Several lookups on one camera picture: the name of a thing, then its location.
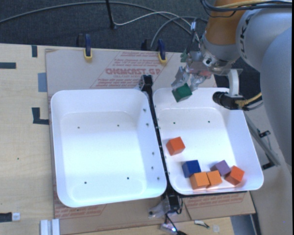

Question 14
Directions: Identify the purple cube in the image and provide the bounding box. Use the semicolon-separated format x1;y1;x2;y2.
210;159;232;177

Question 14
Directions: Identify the white plastic tray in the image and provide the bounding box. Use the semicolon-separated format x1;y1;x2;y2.
50;89;168;208
152;87;265;196

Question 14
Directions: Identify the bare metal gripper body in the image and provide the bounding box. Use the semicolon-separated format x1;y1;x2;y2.
185;50;236;79

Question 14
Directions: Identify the black block with wires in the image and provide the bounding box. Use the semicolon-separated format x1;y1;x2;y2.
166;191;181;212
140;74;154;92

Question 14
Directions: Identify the blue cube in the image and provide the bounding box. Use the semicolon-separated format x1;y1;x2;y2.
181;159;202;179

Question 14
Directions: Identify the green cube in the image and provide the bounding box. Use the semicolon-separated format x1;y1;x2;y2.
171;83;193;103

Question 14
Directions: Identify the light orange cube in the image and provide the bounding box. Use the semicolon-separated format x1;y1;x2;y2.
189;171;211;190
206;169;223;188

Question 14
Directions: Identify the dark orange cube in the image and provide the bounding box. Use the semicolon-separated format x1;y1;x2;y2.
165;136;186;156
224;165;245;187

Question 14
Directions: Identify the brown cardboard board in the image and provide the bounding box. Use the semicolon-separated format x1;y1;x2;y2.
45;48;257;229

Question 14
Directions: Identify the black cylinder on white bracket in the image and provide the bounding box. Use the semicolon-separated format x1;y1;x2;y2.
212;69;246;111

